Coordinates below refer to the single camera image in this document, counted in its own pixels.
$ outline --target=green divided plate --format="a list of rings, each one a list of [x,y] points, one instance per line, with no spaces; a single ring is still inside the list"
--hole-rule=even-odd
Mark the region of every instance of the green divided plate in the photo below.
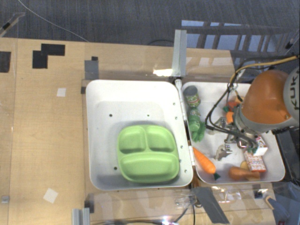
[[[123,177],[138,183],[169,181],[179,172],[173,134],[155,125],[124,128],[118,136],[118,162]]]

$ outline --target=tape piece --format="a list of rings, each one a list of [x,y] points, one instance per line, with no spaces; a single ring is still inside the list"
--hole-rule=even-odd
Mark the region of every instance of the tape piece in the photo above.
[[[32,68],[48,68],[48,56],[42,55],[41,51],[33,51]]]
[[[48,188],[43,198],[50,203],[54,203],[57,195],[58,192],[55,192],[53,189]]]
[[[2,196],[1,197],[1,203],[9,203],[9,196]]]
[[[66,96],[66,88],[58,88],[57,90],[57,97],[65,97]]]
[[[86,87],[81,87],[80,93],[81,93],[81,94],[85,94],[85,90],[86,90]]]
[[[8,73],[11,52],[0,52],[0,73]]]
[[[98,61],[84,61],[84,71],[86,80],[99,79],[99,62]]]
[[[65,45],[58,44],[44,44],[42,43],[42,55],[55,55],[55,56],[65,56]]]
[[[187,57],[186,58],[186,65],[192,60],[192,57]]]
[[[89,208],[90,213],[95,212],[95,198],[93,193],[89,193],[86,200],[84,200],[84,208]]]
[[[2,26],[2,28],[3,28],[4,30],[6,30],[9,26],[10,26],[10,23],[7,22],[6,24],[4,24],[4,25]]]

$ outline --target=wooden table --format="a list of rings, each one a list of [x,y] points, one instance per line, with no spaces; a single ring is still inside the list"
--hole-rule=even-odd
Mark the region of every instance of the wooden table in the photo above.
[[[42,43],[65,45],[65,56],[48,56],[48,69],[33,69],[32,51],[40,51]],[[152,80],[154,69],[171,68],[173,48],[1,38],[0,51],[12,53],[9,73],[0,73],[0,194],[10,196],[9,203],[0,204],[0,224],[71,224],[72,209],[82,209],[88,194],[95,197],[93,223],[109,216],[154,217],[162,209],[166,215],[181,213],[174,205],[181,190],[97,190],[84,157],[84,61],[97,56],[101,78]],[[189,79],[227,82],[233,73],[230,57],[228,51],[188,49]],[[66,89],[65,97],[57,96],[59,88]],[[43,199],[48,188],[58,193],[53,203]],[[274,195],[271,184],[262,188]],[[224,189],[240,194],[221,204],[232,224],[274,224],[272,210],[253,199],[251,185]],[[133,206],[137,201],[139,210]],[[197,224],[211,224],[202,208],[196,213]],[[180,222],[192,220],[188,210]]]

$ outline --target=silver bracket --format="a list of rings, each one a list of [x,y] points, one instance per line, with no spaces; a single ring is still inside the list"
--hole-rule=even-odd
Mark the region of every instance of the silver bracket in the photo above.
[[[232,154],[233,151],[230,149],[229,144],[222,144],[218,147],[215,159],[221,161],[222,158],[227,157],[228,155]]]
[[[217,126],[220,126],[222,128],[225,128],[226,126],[226,118],[225,117],[220,117],[216,123],[215,123]]]
[[[172,77],[186,75],[187,62],[187,31],[175,30],[174,51],[172,61]]]
[[[90,209],[73,209],[72,225],[90,225]]]

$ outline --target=gray carpet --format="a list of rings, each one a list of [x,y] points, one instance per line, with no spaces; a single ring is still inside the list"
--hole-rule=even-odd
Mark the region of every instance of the gray carpet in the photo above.
[[[300,0],[21,0],[42,17],[91,42],[146,45],[173,40],[182,20],[299,28]],[[0,0],[0,24],[26,12],[7,37],[80,41],[36,17],[17,0]]]

